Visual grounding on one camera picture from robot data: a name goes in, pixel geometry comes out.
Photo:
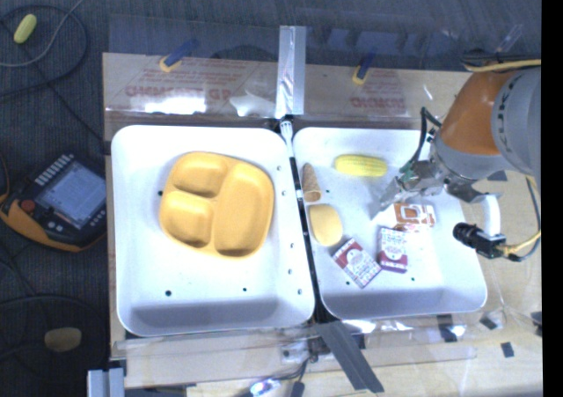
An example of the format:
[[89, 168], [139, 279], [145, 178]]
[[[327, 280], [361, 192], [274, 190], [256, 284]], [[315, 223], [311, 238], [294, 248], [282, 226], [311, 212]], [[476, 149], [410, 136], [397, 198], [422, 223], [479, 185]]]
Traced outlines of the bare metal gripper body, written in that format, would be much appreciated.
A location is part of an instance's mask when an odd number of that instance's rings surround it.
[[449, 176], [450, 169], [434, 158], [409, 160], [399, 169], [396, 178], [398, 192], [395, 199], [406, 201], [419, 195], [440, 194]]

